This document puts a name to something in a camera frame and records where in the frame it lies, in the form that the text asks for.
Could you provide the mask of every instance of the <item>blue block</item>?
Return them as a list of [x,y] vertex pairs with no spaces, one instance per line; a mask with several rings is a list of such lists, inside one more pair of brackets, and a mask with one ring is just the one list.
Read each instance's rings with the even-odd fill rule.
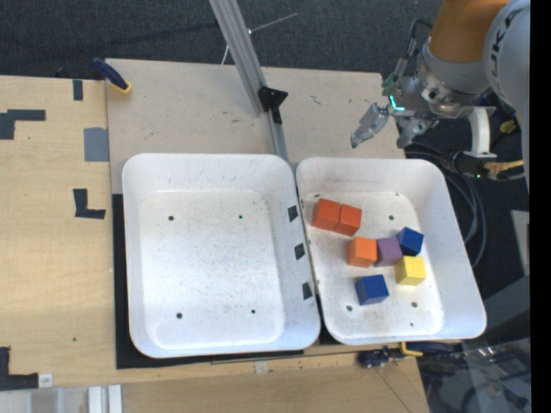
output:
[[382,274],[368,275],[356,282],[356,293],[360,305],[379,303],[388,297],[387,283]]
[[421,252],[423,246],[423,234],[404,226],[396,238],[398,238],[399,246],[402,249],[404,256],[416,256]]

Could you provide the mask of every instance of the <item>green led light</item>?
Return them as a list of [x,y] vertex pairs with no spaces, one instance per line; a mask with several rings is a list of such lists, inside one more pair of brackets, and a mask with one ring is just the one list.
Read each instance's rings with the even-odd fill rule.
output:
[[406,110],[405,107],[396,107],[396,101],[394,100],[394,97],[392,95],[390,95],[388,99],[390,100],[390,103],[393,105],[394,110]]

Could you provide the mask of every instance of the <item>black tape marking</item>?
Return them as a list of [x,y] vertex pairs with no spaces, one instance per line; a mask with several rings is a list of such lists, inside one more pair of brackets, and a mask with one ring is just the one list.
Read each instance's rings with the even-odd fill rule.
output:
[[38,373],[9,374],[9,347],[0,347],[0,391],[38,388]]
[[82,101],[84,99],[83,81],[81,79],[72,80],[72,99]]
[[46,110],[9,108],[7,113],[0,114],[0,139],[13,139],[15,137],[16,120],[46,120]]
[[106,129],[101,127],[84,129],[84,161],[109,161],[109,143]]
[[312,289],[310,289],[308,282],[306,281],[305,283],[302,283],[302,299],[309,299],[312,296]]
[[295,220],[299,215],[299,211],[296,209],[296,205],[289,207],[287,211],[289,213],[289,222]]
[[297,260],[300,260],[305,254],[306,254],[306,251],[304,249],[303,243],[297,244],[294,247],[294,256],[296,257]]
[[46,120],[46,110],[8,109],[8,116],[13,120]]
[[77,207],[75,217],[87,219],[103,219],[105,217],[105,210],[90,210],[88,208],[88,190],[86,188],[74,188],[72,192]]

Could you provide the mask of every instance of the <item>orange block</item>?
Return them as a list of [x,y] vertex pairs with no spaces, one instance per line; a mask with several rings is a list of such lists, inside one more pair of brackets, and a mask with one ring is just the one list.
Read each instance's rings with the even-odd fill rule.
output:
[[318,199],[312,212],[312,226],[322,230],[335,229],[338,224],[338,216],[341,212],[341,204],[333,200]]
[[348,244],[348,259],[350,266],[368,268],[377,260],[377,240],[367,237],[354,237]]
[[345,236],[354,236],[362,223],[362,209],[346,204],[341,205],[341,213],[334,231]]

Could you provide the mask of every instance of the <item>wooden board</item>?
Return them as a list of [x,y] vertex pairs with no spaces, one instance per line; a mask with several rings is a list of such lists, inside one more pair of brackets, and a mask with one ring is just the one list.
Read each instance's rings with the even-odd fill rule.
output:
[[133,413],[429,413],[414,359],[371,369],[302,368],[256,375],[129,384],[123,410]]
[[[279,78],[301,74],[267,74],[272,71]],[[306,74],[316,77],[315,71]],[[346,72],[336,73],[333,83],[326,75],[334,89],[348,81]],[[367,78],[375,91],[378,76],[350,77]],[[100,81],[83,83],[84,99],[74,101],[69,79],[0,77],[0,113],[46,110],[45,121],[17,121],[15,138],[0,140],[0,346],[11,347],[10,374],[50,373],[57,386],[253,374],[254,361],[116,369],[111,172],[107,162],[84,160],[84,129],[108,127],[112,90],[106,94]],[[288,99],[286,115],[300,118],[292,115]],[[353,118],[347,120],[356,122],[362,111],[348,112]],[[299,151],[294,145],[290,154],[304,156],[293,153]],[[89,208],[105,209],[105,218],[76,218],[74,188],[86,188]],[[269,368],[291,371],[306,362],[312,368],[349,366],[355,359],[351,352],[358,349],[314,345],[304,357],[269,361]]]
[[[256,116],[233,65],[108,59],[133,85],[109,90],[113,193],[124,163],[144,152],[271,153],[268,116]],[[371,102],[384,105],[381,75],[350,71],[263,68],[267,83],[288,92],[280,107],[291,164],[306,157],[404,158],[398,130],[387,124],[352,149],[350,134]]]

